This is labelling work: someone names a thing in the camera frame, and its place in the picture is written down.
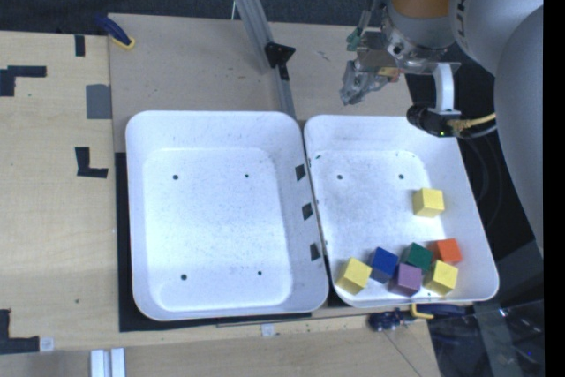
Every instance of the orange block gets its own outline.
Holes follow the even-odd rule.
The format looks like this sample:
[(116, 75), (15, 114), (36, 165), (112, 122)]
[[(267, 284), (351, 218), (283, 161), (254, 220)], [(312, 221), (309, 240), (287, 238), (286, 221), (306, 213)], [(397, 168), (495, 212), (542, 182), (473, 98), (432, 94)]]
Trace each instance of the orange block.
[(428, 248), (433, 252), (433, 260), (442, 260), (451, 264), (463, 260), (455, 238), (436, 240)]

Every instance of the yellow cable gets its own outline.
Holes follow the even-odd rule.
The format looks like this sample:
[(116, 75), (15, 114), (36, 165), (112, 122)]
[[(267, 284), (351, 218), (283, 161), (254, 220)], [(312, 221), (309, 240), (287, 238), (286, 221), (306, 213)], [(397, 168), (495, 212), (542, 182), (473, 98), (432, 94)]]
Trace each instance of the yellow cable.
[(477, 124), (483, 124), (488, 121), (492, 121), (496, 118), (496, 114), (491, 113), (486, 117), (482, 118), (475, 118), (475, 119), (450, 119), (448, 120), (448, 126), (451, 126), (456, 131), (463, 131), (465, 129), (469, 129), (472, 126), (476, 126)]

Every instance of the purple cube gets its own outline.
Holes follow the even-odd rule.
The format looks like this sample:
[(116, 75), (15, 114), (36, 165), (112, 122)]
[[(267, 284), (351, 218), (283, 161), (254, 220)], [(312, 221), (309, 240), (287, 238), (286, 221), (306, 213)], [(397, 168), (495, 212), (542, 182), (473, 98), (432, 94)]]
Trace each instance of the purple cube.
[(388, 283), (396, 270), (399, 257), (394, 253), (385, 250), (384, 248), (377, 247), (369, 258), (368, 264), (373, 268), (371, 278), (379, 283)]
[(395, 276), (390, 280), (388, 290), (395, 294), (411, 297), (422, 285), (422, 269), (401, 262), (396, 268)]

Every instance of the yellow cube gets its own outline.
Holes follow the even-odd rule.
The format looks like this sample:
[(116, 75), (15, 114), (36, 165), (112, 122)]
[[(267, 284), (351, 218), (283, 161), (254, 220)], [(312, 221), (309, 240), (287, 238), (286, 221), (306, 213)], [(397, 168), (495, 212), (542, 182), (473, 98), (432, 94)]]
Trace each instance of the yellow cube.
[(412, 196), (414, 215), (435, 217), (445, 210), (443, 192), (437, 189), (422, 188)]
[(364, 262), (349, 258), (342, 265), (335, 285), (355, 295), (367, 285), (372, 270), (371, 266), (367, 266)]
[(432, 269), (426, 273), (422, 286), (441, 295), (451, 292), (457, 284), (459, 269), (442, 260), (437, 260)]

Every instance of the blue cube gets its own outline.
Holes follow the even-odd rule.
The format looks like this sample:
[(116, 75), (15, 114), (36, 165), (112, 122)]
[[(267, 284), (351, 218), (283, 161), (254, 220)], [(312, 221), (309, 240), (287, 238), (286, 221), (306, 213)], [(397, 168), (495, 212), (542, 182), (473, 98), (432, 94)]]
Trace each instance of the blue cube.
[(399, 257), (379, 246), (371, 253), (369, 266), (373, 268), (371, 278), (379, 283), (387, 283), (395, 274)]

